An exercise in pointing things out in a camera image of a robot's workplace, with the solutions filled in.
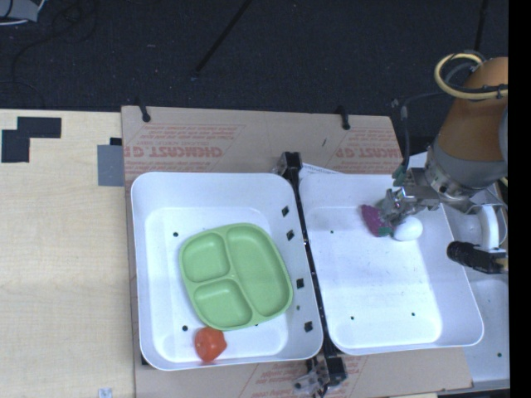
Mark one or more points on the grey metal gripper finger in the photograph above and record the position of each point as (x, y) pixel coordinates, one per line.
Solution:
(404, 217)
(392, 202)

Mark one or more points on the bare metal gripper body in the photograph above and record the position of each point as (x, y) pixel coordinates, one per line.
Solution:
(423, 191)

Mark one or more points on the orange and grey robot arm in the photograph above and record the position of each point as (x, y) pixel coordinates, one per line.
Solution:
(473, 131)

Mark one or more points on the white toy egg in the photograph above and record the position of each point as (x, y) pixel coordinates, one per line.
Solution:
(408, 229)

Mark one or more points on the purple toy grapes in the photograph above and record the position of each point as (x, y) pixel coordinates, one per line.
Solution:
(371, 219)

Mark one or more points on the white plastic tray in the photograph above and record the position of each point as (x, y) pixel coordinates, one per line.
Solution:
(166, 197)
(373, 284)

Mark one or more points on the white printed paper sheet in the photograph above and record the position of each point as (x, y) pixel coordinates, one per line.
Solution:
(319, 169)

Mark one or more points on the thin black and white rod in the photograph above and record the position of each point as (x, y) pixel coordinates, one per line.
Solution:
(309, 247)

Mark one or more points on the brown cardboard board red print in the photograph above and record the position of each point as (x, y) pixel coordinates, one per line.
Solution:
(249, 139)

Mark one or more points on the green divided plate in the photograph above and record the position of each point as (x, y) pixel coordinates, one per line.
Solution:
(236, 276)

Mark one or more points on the orange-red toy fruit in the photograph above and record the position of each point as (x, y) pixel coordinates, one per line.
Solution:
(209, 344)

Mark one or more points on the black cylinder on white bracket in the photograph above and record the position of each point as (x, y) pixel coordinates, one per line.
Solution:
(473, 256)

